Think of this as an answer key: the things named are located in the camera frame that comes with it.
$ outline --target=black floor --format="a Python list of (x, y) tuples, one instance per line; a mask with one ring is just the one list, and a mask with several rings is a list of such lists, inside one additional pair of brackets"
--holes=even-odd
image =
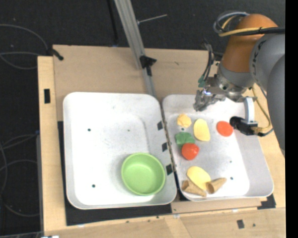
[[(215, 18), (226, 10), (260, 13), (285, 25), (286, 0), (131, 0), (136, 18), (163, 14), (167, 17), (140, 24), (146, 48), (200, 49), (206, 38), (216, 52), (224, 52), (227, 38), (212, 29)], [(25, 27), (53, 44), (127, 46), (117, 10), (111, 0), (117, 26), (116, 40), (107, 0), (0, 0), (0, 24)], [(42, 41), (22, 29), (0, 26), (0, 53), (46, 54)], [(17, 67), (33, 67), (32, 55), (4, 55)], [(39, 132), (37, 70), (15, 68), (0, 59), (0, 195), (5, 209), (4, 235), (40, 230), (35, 135)]]

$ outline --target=red toy tomato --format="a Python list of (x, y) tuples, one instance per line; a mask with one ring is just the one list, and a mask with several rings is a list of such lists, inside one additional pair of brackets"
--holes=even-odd
[(182, 146), (182, 156), (187, 160), (193, 160), (199, 153), (200, 148), (194, 143), (185, 143)]

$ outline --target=green bowl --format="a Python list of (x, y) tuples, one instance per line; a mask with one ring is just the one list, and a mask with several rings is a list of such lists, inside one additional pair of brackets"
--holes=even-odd
[(121, 167), (125, 186), (134, 194), (149, 196), (158, 193), (165, 183), (165, 171), (161, 162), (148, 153), (128, 156)]

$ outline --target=white tray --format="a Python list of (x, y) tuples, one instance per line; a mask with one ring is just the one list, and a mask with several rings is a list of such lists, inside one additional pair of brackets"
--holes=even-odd
[[(177, 194), (167, 171), (171, 156), (159, 102), (147, 94), (68, 94), (63, 102), (67, 196), (79, 209), (163, 205)], [(138, 196), (121, 179), (124, 159), (136, 152), (157, 157), (166, 182), (156, 195)]]
[[(163, 113), (171, 144), (179, 186), (188, 179), (186, 172), (191, 166), (199, 166), (209, 173), (211, 179), (227, 178), (227, 182), (214, 194), (207, 197), (181, 190), (191, 201), (218, 200), (244, 197), (266, 197), (273, 192), (273, 181), (257, 136), (246, 136), (234, 130), (230, 137), (221, 136), (216, 130), (220, 120), (229, 122), (232, 116), (245, 117), (244, 104), (229, 99), (209, 105), (206, 110), (193, 109), (195, 95), (170, 95), (163, 100)], [(177, 118), (186, 114), (192, 120), (188, 128), (180, 127)], [(193, 124), (202, 118), (208, 123), (211, 139), (208, 142), (196, 140), (200, 147), (198, 156), (191, 161), (184, 159), (175, 141), (179, 132), (193, 134)]]

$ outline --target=wooden table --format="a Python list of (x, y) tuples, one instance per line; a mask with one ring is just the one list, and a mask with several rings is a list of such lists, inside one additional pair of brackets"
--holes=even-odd
[[(275, 208), (261, 209), (266, 198), (219, 202), (172, 202), (172, 214), (66, 225), (57, 122), (62, 102), (74, 91), (146, 93), (142, 72), (129, 48), (54, 45), (63, 57), (38, 58), (42, 214), (45, 235), (61, 237), (285, 237), (285, 158), (274, 133), (260, 138), (273, 181)], [(152, 67), (157, 98), (169, 94), (195, 94), (197, 80), (207, 64), (206, 51), (146, 49), (157, 59)], [(267, 110), (260, 91), (259, 100)], [(267, 121), (255, 105), (259, 125)]]

